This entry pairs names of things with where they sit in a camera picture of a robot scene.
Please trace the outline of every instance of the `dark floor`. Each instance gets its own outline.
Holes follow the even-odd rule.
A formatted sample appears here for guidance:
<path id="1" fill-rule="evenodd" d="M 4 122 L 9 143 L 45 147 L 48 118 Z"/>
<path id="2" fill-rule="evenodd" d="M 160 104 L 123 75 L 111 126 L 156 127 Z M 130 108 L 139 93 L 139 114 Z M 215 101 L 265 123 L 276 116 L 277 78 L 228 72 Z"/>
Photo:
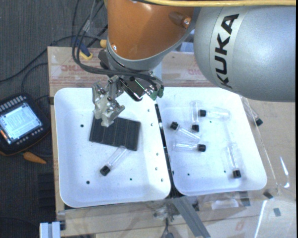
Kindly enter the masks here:
<path id="1" fill-rule="evenodd" d="M 70 45 L 70 36 L 77 33 L 93 3 L 79 0 L 75 10 L 77 1 L 0 0 L 0 99 L 27 92 L 50 117 L 46 48 Z M 106 21 L 103 7 L 95 29 L 105 27 Z M 47 191 L 53 174 L 51 134 L 30 150 L 47 164 L 26 161 L 20 154 L 0 155 L 0 238 L 38 237 L 39 224 L 55 220 L 52 191 Z"/>

